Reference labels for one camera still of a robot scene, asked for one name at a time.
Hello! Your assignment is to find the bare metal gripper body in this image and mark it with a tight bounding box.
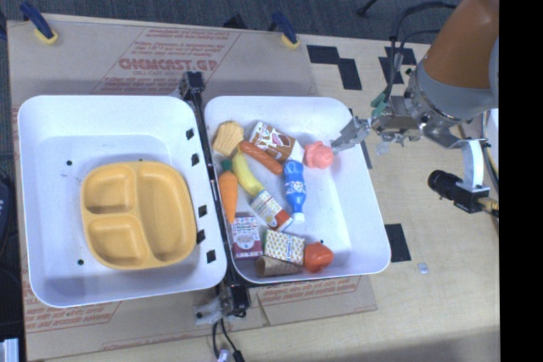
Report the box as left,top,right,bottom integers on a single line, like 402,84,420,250
371,86,463,143

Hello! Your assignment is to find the pink toy food lump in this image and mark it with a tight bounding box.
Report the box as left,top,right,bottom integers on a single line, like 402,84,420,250
304,141,336,170

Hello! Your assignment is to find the blue bottle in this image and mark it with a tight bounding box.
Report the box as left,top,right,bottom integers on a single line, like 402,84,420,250
283,159,308,225

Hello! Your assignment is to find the brown and white carton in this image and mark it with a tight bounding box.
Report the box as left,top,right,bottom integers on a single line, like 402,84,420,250
249,120,305,164

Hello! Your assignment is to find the white plastic tray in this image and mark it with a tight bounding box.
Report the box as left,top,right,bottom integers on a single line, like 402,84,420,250
16,94,228,309
203,95,392,286

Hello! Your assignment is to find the orange sausage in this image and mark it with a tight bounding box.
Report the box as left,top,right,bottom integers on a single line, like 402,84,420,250
238,139,284,176

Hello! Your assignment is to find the white and orange bottle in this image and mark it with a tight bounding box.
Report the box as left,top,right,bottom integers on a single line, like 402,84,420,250
249,189,294,232

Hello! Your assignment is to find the yellow banana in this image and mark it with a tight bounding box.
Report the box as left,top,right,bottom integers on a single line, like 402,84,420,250
231,151,266,198

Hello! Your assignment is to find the orange pepper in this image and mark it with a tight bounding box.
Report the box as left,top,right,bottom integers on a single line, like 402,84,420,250
302,241,336,274

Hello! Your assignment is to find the tan waffle biscuit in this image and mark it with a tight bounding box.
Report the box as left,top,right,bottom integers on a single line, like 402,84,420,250
211,120,245,159

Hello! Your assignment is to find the brown cardboard board red print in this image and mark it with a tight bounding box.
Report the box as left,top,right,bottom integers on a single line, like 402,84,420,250
6,12,378,361

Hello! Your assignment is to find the yellow patterned carton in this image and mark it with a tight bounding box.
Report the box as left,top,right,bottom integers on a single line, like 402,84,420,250
262,228,306,267

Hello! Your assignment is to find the orange carrot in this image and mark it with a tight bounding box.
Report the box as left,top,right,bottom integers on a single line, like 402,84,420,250
217,159,240,225

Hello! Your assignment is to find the red carton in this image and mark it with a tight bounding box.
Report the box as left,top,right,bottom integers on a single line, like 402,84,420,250
230,212,265,261

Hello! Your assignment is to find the thin black rod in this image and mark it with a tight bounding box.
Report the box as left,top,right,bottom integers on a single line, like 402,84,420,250
191,93,233,286

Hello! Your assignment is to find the brown ice cream cone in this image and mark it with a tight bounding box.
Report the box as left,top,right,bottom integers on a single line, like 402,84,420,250
255,254,304,279

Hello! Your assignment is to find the yellow divided plate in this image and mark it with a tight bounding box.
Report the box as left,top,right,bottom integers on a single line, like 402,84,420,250
79,159,199,271

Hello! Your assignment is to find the black cylinder on white bracket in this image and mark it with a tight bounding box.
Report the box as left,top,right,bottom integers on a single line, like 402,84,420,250
427,138,493,214

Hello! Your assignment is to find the black block with thin wires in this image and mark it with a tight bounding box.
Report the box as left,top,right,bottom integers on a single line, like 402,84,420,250
177,70,207,99
217,282,252,318

